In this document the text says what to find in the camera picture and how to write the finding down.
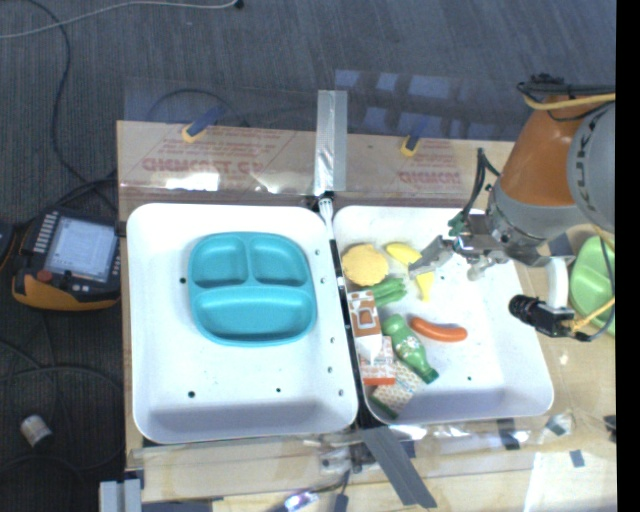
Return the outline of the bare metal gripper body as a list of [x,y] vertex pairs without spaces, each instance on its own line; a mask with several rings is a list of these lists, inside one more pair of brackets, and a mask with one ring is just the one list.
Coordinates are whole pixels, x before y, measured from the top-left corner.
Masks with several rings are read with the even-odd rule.
[[492,266],[508,261],[504,246],[494,238],[484,213],[459,213],[451,220],[453,249],[469,264]]

